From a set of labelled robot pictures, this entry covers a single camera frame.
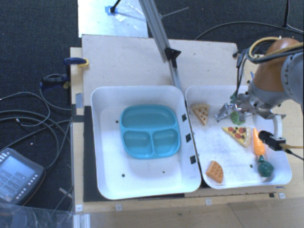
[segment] black carpet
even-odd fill
[[[188,10],[163,18],[168,38],[196,38],[201,32],[232,21],[255,21],[282,26],[286,0],[155,0],[162,15],[189,7]],[[43,76],[64,74],[63,59],[69,57],[70,47],[81,46],[78,38],[77,0],[0,0],[0,98],[23,91],[39,94]],[[288,23],[303,30],[304,0],[291,0]],[[254,24],[236,24],[217,28],[200,40],[237,43],[239,49],[250,46],[266,36],[303,36],[279,28]],[[68,108],[69,93],[62,87],[45,92],[51,103]],[[47,114],[45,106],[36,98],[23,95],[0,100],[0,111],[29,110]],[[19,114],[2,114],[0,119]],[[68,120],[70,112],[54,110],[50,118],[58,122]],[[38,129],[20,127],[15,121],[0,122],[0,148]],[[57,132],[59,141],[63,134]],[[37,163],[47,166],[56,155],[54,137],[47,131],[12,146]],[[71,187],[70,147],[66,143],[62,153],[40,189],[27,206],[54,209],[64,196],[59,188]],[[67,210],[69,198],[59,206]]]

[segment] wooden table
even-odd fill
[[[235,84],[235,44],[185,40],[170,40],[170,44],[182,51],[177,63],[183,93],[191,85]],[[99,86],[171,84],[169,66],[162,62],[153,39],[83,36],[83,48],[71,48],[71,56],[90,61],[88,68],[71,66],[72,104],[77,94],[83,94],[84,105],[90,105],[90,94]],[[248,79],[256,66],[247,63],[245,69]],[[274,112],[287,114],[283,120],[287,143],[303,145],[300,105],[289,100]],[[83,115],[83,107],[76,114]],[[83,133],[84,123],[72,123],[74,208],[78,215],[90,213],[91,227],[298,227],[303,223],[304,165],[292,155],[288,160],[293,177],[284,186],[198,189],[178,199],[83,202]],[[303,150],[294,153],[303,157]]]

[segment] yellow clamp pad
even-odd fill
[[[83,64],[77,64],[78,67],[88,67],[89,66],[89,60],[87,58],[84,58],[84,60],[86,61],[86,63]]]

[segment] blue plate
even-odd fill
[[[181,145],[176,115],[163,105],[126,108],[120,116],[120,130],[124,149],[138,159],[169,157]]]

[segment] toy carrot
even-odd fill
[[[270,177],[274,167],[269,162],[265,161],[263,154],[265,154],[265,147],[263,142],[258,137],[258,131],[256,128],[253,129],[253,148],[255,154],[259,156],[258,162],[260,165],[257,170],[262,177]]]

